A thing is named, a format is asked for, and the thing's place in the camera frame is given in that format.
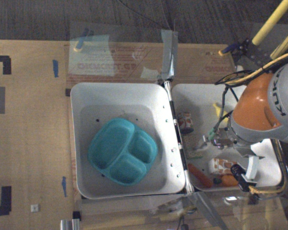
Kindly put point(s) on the black cylinder on white bracket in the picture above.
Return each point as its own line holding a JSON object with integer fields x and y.
{"x": 244, "y": 180}

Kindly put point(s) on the yellow banana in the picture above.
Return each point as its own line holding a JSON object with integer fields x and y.
{"x": 218, "y": 109}

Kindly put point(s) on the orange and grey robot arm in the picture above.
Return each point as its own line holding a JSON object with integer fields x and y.
{"x": 253, "y": 104}

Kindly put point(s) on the teal divided plate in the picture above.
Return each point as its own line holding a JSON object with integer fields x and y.
{"x": 120, "y": 150}

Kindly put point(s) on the orange carrot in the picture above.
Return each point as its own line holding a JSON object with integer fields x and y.
{"x": 200, "y": 175}

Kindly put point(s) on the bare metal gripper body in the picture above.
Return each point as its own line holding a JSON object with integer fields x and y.
{"x": 224, "y": 138}

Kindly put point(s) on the small can with orange print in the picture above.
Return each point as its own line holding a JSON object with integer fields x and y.
{"x": 185, "y": 122}

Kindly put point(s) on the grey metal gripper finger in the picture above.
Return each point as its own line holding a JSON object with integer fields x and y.
{"x": 205, "y": 141}

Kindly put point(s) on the orange round toy fruit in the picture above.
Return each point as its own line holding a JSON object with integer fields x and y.
{"x": 229, "y": 180}

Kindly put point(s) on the white plastic tray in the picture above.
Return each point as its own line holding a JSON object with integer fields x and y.
{"x": 196, "y": 97}
{"x": 124, "y": 97}

